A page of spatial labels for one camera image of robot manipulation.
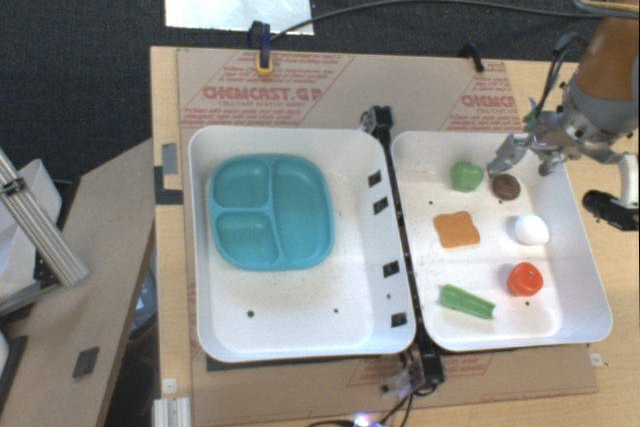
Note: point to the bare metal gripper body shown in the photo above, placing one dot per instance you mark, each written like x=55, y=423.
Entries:
x=580, y=135

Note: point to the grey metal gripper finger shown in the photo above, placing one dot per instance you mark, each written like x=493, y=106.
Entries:
x=551, y=162
x=507, y=152

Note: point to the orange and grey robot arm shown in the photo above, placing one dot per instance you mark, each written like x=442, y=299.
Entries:
x=607, y=60

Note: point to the brown toy doughnut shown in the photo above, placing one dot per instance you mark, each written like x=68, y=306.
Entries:
x=505, y=186

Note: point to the green toy pepper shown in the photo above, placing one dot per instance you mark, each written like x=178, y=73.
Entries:
x=466, y=176

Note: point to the white toy egg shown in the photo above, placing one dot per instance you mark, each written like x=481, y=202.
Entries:
x=531, y=230

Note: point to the orange toy toast slice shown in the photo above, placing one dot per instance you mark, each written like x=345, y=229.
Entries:
x=456, y=230

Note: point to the white plastic tray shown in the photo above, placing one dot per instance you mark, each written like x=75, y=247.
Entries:
x=300, y=305
x=500, y=265

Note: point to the red toy tomato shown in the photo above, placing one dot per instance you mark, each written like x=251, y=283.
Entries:
x=525, y=279

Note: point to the thin black rod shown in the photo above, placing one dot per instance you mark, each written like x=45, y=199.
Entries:
x=405, y=235

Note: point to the green toy celery stick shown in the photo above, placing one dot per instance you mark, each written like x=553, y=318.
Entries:
x=465, y=301

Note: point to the brown cardboard board red print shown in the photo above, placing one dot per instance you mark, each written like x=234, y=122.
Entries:
x=310, y=85

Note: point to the blue divided plate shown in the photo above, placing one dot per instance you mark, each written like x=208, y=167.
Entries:
x=295, y=215

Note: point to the black cylinder on white bracket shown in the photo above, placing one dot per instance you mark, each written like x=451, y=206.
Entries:
x=612, y=207

